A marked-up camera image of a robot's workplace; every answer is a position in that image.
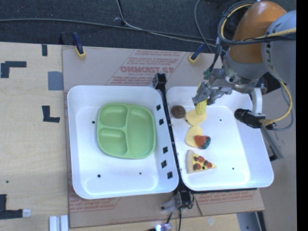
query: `green divided plate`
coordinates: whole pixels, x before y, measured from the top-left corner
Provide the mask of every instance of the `green divided plate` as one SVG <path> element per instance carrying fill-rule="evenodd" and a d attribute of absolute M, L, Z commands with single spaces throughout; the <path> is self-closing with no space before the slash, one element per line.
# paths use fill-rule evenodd
<path fill-rule="evenodd" d="M 142 106 L 108 103 L 98 113 L 97 142 L 100 149 L 110 156 L 148 157 L 156 143 L 154 116 Z"/>

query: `wooden table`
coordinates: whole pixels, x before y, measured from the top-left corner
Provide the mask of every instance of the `wooden table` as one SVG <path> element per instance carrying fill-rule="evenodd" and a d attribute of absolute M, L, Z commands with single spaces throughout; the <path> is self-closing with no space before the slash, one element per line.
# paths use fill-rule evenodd
<path fill-rule="evenodd" d="M 0 42 L 0 62 L 26 61 L 0 78 L 0 194 L 7 210 L 30 209 L 28 218 L 0 220 L 0 230 L 48 230 L 50 216 L 68 215 L 64 94 L 48 89 L 48 72 L 62 72 L 62 46 Z M 60 122 L 43 122 L 42 106 Z M 118 224 L 78 231 L 145 231 L 157 221 Z M 171 220 L 174 230 L 179 220 Z M 239 231 L 236 214 L 183 218 L 181 230 Z"/>

